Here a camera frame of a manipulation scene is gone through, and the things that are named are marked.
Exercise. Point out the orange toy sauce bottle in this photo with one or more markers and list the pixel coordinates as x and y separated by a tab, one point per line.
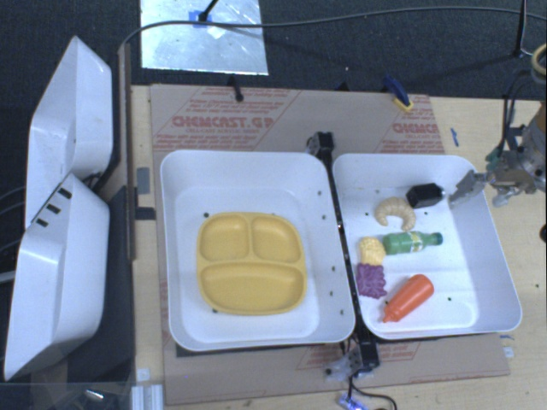
411	296

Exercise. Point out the green toy bottle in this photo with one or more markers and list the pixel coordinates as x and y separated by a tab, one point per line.
404	242

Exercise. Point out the yellow toy corn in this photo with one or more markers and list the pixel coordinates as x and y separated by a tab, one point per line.
372	251

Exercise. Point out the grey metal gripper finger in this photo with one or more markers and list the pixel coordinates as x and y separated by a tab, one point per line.
471	180
458	198

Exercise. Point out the beige toy croissant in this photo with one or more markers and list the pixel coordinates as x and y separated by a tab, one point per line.
395	209

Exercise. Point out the yellow divided plate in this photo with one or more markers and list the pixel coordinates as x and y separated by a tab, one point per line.
252	267

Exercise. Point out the white plastic tray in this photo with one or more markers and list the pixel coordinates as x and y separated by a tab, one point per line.
239	177
470	271

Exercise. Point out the purple toy grapes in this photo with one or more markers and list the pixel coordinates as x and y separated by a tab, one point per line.
371	281

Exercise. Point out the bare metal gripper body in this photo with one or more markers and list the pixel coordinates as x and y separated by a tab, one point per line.
519	170

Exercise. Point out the thin black rod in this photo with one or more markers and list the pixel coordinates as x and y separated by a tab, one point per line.
342	233

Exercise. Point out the brown cardboard board red print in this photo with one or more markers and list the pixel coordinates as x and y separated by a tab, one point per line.
273	120

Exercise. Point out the small black box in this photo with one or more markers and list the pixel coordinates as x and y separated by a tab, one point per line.
424	195

